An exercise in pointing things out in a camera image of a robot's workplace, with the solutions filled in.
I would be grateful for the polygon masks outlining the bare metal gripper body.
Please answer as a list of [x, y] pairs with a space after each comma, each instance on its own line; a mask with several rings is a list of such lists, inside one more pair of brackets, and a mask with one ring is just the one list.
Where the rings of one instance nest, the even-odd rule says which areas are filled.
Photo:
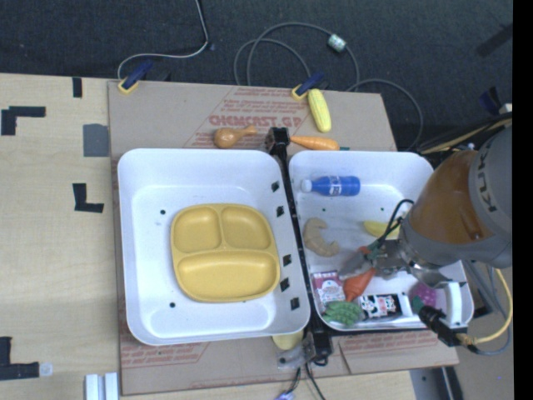
[[405, 271], [429, 288], [444, 288], [452, 280], [441, 273], [441, 267], [430, 263], [404, 240], [376, 240], [368, 246], [367, 259], [383, 276]]

